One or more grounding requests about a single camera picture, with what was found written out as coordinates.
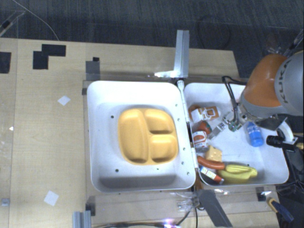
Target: wooden table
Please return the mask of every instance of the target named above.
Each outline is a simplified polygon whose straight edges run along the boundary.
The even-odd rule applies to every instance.
[[[41,51],[42,44],[66,45],[66,56],[49,57],[48,70],[33,70],[33,51]],[[153,74],[173,69],[175,49],[0,38],[0,51],[12,53],[10,73],[0,75],[0,96],[11,106],[5,115],[14,122],[12,158],[0,159],[0,197],[10,197],[10,206],[0,207],[0,228],[72,227],[73,212],[84,211],[86,203],[86,61],[99,57],[102,72]],[[190,49],[189,74],[237,77],[238,70],[231,51]],[[58,102],[63,96],[70,98],[65,106]],[[10,165],[10,182],[3,181]],[[59,195],[54,206],[44,202],[49,190]],[[226,209],[242,210],[240,205]],[[264,208],[267,212],[257,207],[228,217],[234,227],[277,227],[276,215]],[[183,227],[194,224],[190,217]],[[213,227],[206,214],[199,227]]]

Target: yellow plate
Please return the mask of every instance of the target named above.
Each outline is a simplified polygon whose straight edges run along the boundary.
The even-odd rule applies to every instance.
[[[135,165],[167,163],[178,154],[173,119],[158,109],[124,111],[118,120],[118,140],[123,157]]]

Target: white sink basin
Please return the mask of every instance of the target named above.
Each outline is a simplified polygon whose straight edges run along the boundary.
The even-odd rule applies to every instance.
[[[188,130],[179,89],[169,83],[96,81],[87,90],[91,180],[101,192],[183,190],[195,181]],[[155,108],[175,124],[178,154],[170,162],[135,165],[123,157],[118,119],[133,108]]]

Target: banana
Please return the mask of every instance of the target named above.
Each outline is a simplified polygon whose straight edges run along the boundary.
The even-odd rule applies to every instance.
[[[257,176],[257,170],[242,165],[227,165],[225,170],[218,170],[218,174],[226,183],[244,183]]]

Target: white wire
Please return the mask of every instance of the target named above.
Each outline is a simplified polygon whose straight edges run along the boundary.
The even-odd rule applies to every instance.
[[[37,19],[41,20],[47,27],[49,27],[49,29],[55,35],[56,39],[59,41],[59,38],[58,38],[57,34],[55,33],[55,31],[52,29],[52,27],[48,23],[46,23],[42,18],[40,18],[38,15],[34,14],[32,11],[28,10],[26,7],[24,7],[23,5],[21,5],[20,3],[18,3],[16,0],[12,0],[12,1],[15,2],[16,4],[18,4],[19,6],[21,6],[22,8],[24,8],[30,14],[34,15]]]

